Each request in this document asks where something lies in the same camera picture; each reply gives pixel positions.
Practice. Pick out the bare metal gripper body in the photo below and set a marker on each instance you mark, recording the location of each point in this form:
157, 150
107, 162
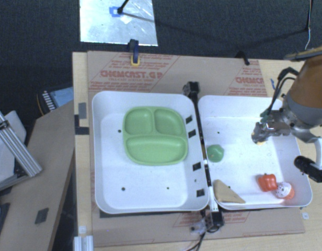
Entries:
277, 125

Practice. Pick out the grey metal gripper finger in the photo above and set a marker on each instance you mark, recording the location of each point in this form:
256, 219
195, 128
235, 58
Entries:
265, 135
257, 132

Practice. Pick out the small yellow toy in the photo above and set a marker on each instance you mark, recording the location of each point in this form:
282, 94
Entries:
260, 143

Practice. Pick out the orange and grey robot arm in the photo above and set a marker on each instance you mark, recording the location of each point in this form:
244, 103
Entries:
308, 88

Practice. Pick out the white plastic tray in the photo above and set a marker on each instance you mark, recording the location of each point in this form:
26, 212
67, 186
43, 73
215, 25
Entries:
244, 161
140, 187

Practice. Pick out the green rounded toy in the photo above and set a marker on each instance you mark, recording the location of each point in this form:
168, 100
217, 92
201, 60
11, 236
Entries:
215, 153

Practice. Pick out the orange bell pepper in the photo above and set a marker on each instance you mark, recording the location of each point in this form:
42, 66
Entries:
266, 182

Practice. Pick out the thin black and white rod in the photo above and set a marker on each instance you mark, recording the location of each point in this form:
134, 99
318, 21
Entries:
200, 135

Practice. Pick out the white and orange spotted cupcake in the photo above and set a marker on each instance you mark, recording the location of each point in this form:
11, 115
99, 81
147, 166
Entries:
284, 191

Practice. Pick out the tan bread slice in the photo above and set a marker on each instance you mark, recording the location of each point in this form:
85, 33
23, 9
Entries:
226, 193

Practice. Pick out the green divided plate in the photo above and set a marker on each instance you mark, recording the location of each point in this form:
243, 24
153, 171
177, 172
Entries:
153, 145

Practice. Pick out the brown cardboard board red print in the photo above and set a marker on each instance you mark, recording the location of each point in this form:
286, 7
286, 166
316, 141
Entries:
155, 69

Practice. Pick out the black cylinder on white bracket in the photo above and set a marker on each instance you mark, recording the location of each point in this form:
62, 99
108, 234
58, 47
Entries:
311, 166

